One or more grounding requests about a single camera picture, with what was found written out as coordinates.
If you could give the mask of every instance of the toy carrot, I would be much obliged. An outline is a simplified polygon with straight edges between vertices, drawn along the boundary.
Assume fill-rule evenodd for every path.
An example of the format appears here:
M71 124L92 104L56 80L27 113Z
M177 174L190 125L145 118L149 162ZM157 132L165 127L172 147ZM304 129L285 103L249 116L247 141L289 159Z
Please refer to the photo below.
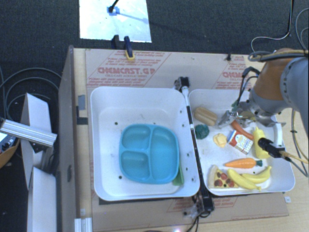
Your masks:
M241 158L225 164L226 167L230 168L253 168L254 166L262 167L262 165L262 160L256 161L253 158Z
M239 133L241 133L242 135L244 135L245 137L247 137L247 138L249 138L250 140L253 141L253 139L254 139L253 135L250 134L250 133L248 133L248 132L246 132L246 131L240 126L240 124L239 124L236 120L234 120L234 121L231 123L231 126L232 126L235 130L237 130Z

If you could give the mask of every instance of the yellow bottle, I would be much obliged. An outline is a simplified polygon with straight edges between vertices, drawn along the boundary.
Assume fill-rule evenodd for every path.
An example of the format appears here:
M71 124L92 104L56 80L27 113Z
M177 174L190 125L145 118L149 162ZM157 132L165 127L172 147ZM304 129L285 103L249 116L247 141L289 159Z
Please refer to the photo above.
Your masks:
M268 152L263 150L257 143L260 138L262 137L265 138L265 134L263 130L259 129L258 127L255 127L255 131L253 132L253 137L254 137L254 148L255 148L256 157L259 159L267 159L268 157L270 157Z

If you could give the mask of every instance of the toy pizza slice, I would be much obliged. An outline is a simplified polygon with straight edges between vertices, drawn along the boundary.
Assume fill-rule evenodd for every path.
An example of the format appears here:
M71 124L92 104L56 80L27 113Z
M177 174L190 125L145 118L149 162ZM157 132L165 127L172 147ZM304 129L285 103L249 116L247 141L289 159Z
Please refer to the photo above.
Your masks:
M213 165L208 175L209 188L237 188L238 185L223 173L217 165Z

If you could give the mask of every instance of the blue plate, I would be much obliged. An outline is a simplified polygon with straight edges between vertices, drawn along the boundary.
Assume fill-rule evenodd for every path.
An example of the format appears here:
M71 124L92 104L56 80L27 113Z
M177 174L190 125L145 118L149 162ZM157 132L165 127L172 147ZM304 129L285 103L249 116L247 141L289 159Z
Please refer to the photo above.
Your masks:
M130 125L121 134L119 163L128 179L148 184L171 182L179 168L177 137L162 126Z

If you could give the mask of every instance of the wooden table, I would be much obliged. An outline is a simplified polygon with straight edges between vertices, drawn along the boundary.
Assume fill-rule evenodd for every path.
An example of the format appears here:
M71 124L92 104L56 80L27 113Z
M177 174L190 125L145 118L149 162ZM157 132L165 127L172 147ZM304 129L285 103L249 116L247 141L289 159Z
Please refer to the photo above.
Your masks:
M86 71L85 71L85 49L74 49L74 76L75 76L75 99L78 100L80 94L85 94L86 90ZM255 67L261 69L261 64L255 64ZM80 111L80 117L87 117L85 111ZM279 122L286 122L283 127L283 138L287 151L296 155L296 150L293 144L291 130L291 109L286 109L281 115L277 116ZM295 126L297 130L297 139L301 149L308 154L308 138L303 129L299 114L296 115ZM89 144L88 144L88 126L77 126L77 146L78 146L78 171L79 171L79 206L83 208L84 214L82 217L91 217L91 193L90 193L90 178L89 178ZM293 166L293 171L296 178L296 184L293 190L284 194L287 201L289 216L287 217L272 217L260 219L247 219L228 222L211 222L200 219L198 231L271 231L271 232L305 232L309 229L309 184L308 179L304 177L297 168ZM154 228L154 231L186 231L189 225L171 226ZM147 229L127 230L128 232L142 232Z

